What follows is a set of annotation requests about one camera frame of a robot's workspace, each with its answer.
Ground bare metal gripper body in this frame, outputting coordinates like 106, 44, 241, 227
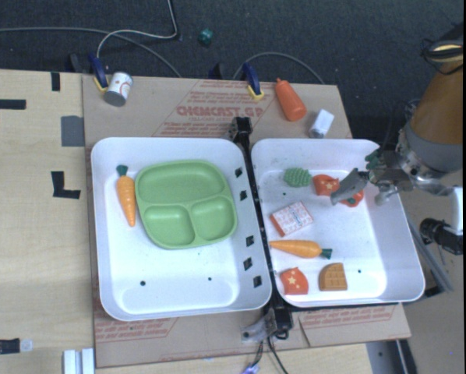
367, 150, 422, 193

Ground orange toy piece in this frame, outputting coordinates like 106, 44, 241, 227
339, 189, 365, 209

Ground orange packet with yellow star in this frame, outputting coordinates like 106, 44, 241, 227
279, 266, 310, 297
312, 173, 341, 197

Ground white plastic tray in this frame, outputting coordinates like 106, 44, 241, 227
90, 136, 274, 323
250, 137, 426, 309

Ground green toy grapes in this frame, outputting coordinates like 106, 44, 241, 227
282, 167, 313, 189

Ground orange and white carton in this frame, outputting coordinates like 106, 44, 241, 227
270, 200, 315, 238

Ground white small carton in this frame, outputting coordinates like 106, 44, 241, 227
308, 108, 336, 139

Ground orange toy carrot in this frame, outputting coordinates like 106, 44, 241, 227
115, 164, 138, 228
268, 239, 334, 260

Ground brown toy waffle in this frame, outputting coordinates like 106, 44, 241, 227
317, 262, 349, 292

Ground orange bottle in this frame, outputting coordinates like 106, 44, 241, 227
274, 77, 309, 123

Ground green divided plate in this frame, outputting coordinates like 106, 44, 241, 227
133, 159, 238, 251

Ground brown cardboard board red print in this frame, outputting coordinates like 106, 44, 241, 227
80, 74, 412, 369

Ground dark green round toy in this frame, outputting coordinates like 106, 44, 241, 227
197, 27, 215, 48

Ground white small can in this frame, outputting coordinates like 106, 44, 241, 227
103, 71, 134, 108

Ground black cylinder on white bracket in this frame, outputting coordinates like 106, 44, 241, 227
418, 185, 464, 256

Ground black block with thin wires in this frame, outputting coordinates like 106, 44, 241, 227
228, 115, 254, 144
262, 305, 295, 339

